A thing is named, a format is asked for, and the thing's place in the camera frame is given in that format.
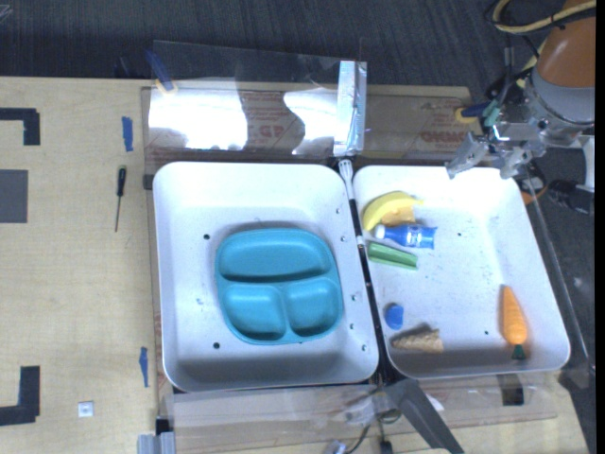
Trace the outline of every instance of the screwdriver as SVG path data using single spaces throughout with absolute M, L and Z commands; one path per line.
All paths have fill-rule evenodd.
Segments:
M 117 232 L 117 222 L 120 219 L 120 202 L 124 195 L 124 184 L 126 183 L 126 167 L 120 166 L 117 172 L 117 210 L 115 211 L 115 231 Z

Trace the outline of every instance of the blue tape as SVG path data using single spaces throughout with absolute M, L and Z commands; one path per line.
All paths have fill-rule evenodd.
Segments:
M 158 81 L 162 84 L 164 89 L 167 92 L 174 91 L 175 86 L 172 83 L 172 79 L 170 78 L 170 75 L 168 74 L 168 70 L 166 69 L 166 67 L 164 66 L 164 63 L 160 59 L 160 56 L 158 56 L 152 50 L 145 49 L 145 59 L 147 60 L 148 64 L 151 66 L 151 69 L 153 69 L 153 72 L 158 77 Z
M 127 116 L 122 116 L 122 137 L 126 151 L 133 151 L 132 147 L 132 120 Z
M 143 374 L 143 384 L 145 388 L 149 386 L 149 377 L 147 376 L 147 349 L 141 346 L 141 355 L 139 355 L 139 365 L 141 365 L 141 373 Z

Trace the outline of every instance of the black square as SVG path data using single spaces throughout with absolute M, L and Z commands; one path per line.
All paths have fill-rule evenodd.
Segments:
M 27 223 L 27 170 L 0 170 L 0 223 Z

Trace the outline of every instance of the clear plastic sheet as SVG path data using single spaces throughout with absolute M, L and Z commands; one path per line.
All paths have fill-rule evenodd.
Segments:
M 185 160 L 323 160 L 363 149 L 365 62 L 156 43 L 147 173 Z
M 421 386 L 449 428 L 555 417 L 552 377 L 518 379 L 524 405 L 513 407 L 503 405 L 495 376 Z M 280 445 L 321 453 L 333 441 L 353 445 L 364 428 L 368 438 L 415 431 L 385 389 L 371 384 L 175 394 L 169 410 L 177 449 L 198 454 Z

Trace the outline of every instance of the black tape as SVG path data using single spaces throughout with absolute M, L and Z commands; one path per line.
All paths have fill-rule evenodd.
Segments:
M 0 407 L 0 426 L 36 422 L 40 415 L 40 367 L 21 367 L 19 400 L 12 407 Z
M 35 108 L 0 108 L 0 121 L 23 121 L 23 144 L 40 145 L 40 114 Z
M 0 169 L 0 223 L 27 223 L 27 170 Z

